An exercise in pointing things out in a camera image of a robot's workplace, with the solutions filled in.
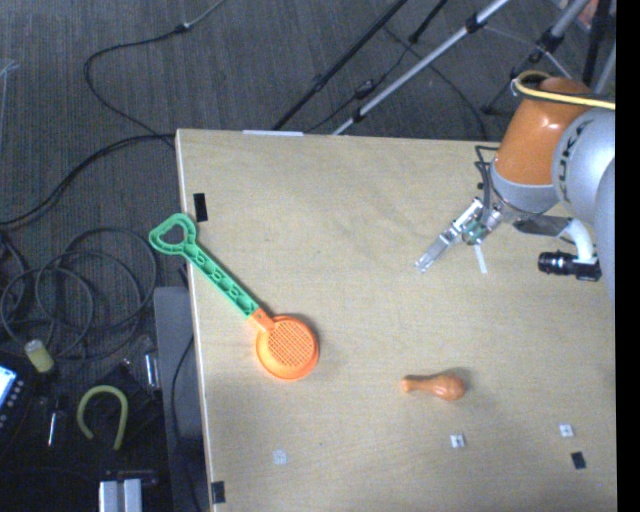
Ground silver tripod pole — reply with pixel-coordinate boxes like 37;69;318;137
331;0;512;136

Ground pale yellow cylinder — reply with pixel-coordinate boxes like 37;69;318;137
24;338;56;374

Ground black cylinder on white bracket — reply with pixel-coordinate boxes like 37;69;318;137
537;218;603;283

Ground orange sieve with green handle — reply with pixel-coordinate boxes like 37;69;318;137
148;212;321;383

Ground grey and black tripod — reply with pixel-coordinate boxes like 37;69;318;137
481;0;617;115

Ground orange toy chicken drumstick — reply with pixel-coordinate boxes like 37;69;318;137
400;372;468;403

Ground black stand pole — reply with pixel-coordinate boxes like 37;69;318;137
271;0;410;131

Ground yellow-green curved strap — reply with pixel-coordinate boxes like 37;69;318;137
75;384;130;452

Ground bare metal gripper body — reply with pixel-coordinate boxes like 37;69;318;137
439;196;504;247

